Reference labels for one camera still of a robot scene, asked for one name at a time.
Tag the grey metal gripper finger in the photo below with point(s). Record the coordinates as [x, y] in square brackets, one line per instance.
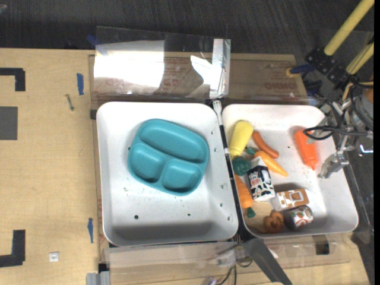
[316, 135]
[332, 165]

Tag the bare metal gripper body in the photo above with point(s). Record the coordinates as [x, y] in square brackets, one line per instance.
[347, 129]

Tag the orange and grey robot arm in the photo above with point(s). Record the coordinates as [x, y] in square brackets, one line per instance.
[367, 108]

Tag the orange bottle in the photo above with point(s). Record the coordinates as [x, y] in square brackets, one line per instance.
[305, 151]

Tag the white plastic tray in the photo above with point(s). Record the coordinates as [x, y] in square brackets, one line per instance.
[326, 200]
[166, 212]

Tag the brown and white carton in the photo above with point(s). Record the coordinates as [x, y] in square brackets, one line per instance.
[292, 197]

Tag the orange carrot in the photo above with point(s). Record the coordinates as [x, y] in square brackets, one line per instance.
[271, 162]
[244, 194]

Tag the orange sausage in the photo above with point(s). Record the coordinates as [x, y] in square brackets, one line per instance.
[264, 145]

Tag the small printed can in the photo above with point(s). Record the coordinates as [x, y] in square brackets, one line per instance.
[298, 217]

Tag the black and white cow carton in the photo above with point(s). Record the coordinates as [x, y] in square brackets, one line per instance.
[261, 183]

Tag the yellow bottle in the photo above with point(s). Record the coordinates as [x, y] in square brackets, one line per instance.
[240, 135]

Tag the green broccoli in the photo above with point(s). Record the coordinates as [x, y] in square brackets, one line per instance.
[241, 166]

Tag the brown pretzel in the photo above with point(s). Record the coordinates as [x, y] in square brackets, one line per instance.
[273, 222]

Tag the thin black and white rod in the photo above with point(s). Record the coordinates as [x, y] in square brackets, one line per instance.
[229, 165]

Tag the tan bread slice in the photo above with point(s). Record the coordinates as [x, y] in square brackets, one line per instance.
[256, 218]

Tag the teal divided plate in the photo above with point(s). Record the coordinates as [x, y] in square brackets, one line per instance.
[166, 147]

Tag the small metal screw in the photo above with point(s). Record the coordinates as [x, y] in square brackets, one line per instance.
[69, 102]

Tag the small white square block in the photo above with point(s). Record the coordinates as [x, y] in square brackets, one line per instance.
[54, 256]

